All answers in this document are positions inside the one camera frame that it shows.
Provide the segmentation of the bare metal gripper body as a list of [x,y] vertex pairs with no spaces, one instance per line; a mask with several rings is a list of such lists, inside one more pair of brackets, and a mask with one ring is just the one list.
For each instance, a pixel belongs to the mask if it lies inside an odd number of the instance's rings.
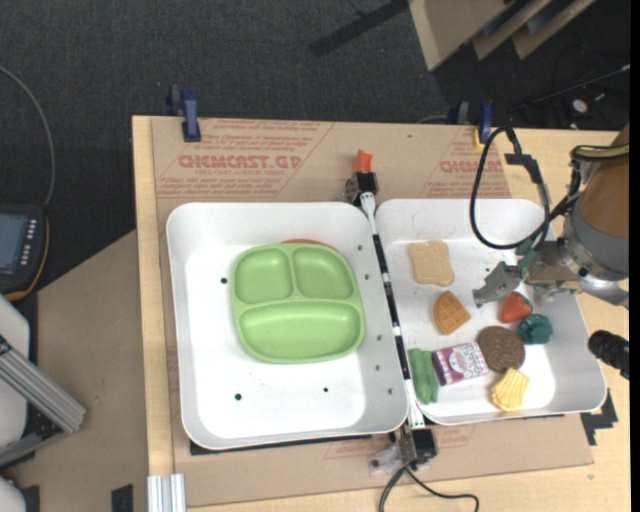
[[629,292],[619,282],[626,275],[599,261],[580,242],[544,242],[524,271],[524,282],[551,284],[571,294],[587,294],[613,306],[628,307]]

